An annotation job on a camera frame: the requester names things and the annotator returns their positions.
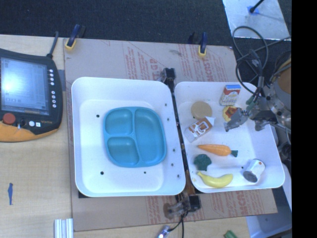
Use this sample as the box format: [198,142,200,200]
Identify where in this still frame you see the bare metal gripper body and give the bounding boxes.
[249,84,292,131]

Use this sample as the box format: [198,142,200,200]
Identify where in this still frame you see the yellow and red round packet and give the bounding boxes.
[222,105,239,122]

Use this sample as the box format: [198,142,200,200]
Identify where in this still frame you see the white plastic tray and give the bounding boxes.
[174,81,286,194]
[71,76,187,198]

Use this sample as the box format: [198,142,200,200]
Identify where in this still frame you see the red and white packet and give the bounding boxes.
[219,84,242,107]

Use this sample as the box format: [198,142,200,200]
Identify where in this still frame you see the tan round biscuit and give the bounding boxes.
[190,101,213,120]

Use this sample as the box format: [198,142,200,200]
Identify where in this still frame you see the orange carrot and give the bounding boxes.
[197,144,239,158]

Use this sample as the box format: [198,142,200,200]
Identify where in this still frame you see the brown and white carton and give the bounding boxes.
[183,116,216,143]

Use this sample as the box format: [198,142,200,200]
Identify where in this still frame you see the white can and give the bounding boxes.
[242,158,266,184]

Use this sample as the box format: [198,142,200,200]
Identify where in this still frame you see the green broccoli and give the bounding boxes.
[193,153,212,172]

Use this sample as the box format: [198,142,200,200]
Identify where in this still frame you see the thin black and white rod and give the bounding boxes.
[169,82,193,196]

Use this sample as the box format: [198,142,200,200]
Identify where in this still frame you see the yellow banana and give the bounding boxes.
[196,171,234,189]

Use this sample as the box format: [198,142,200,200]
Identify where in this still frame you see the blue divided plate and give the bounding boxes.
[103,106,167,169]

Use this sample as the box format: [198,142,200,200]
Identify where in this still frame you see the brown cardboard board red print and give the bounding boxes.
[63,38,279,232]

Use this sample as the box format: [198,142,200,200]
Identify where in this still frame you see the black cylinder on white bracket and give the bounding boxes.
[277,142,292,164]

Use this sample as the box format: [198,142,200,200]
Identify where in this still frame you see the black block with thin wires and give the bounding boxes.
[160,67,177,84]
[188,194,202,212]

